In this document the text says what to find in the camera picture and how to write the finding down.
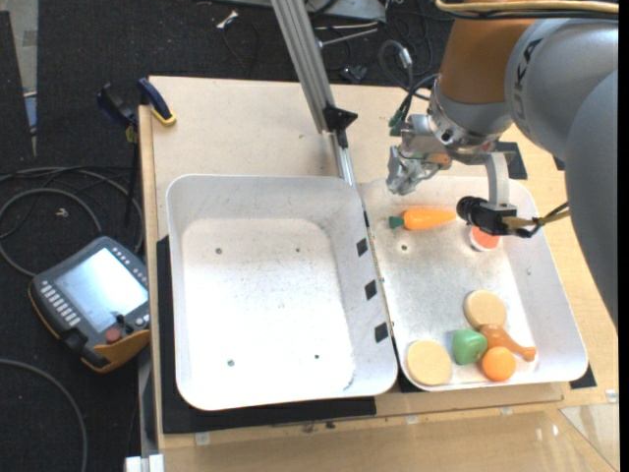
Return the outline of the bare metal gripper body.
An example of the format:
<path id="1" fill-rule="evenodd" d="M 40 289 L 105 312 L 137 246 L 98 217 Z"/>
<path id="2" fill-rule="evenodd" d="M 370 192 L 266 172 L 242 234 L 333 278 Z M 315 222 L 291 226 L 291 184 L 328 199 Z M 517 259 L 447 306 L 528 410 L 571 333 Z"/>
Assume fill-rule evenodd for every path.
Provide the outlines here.
<path id="1" fill-rule="evenodd" d="M 499 133 L 478 133 L 461 127 L 446 116 L 414 114 L 401 132 L 398 152 L 423 163 L 448 166 L 457 161 L 482 164 L 495 150 Z"/>

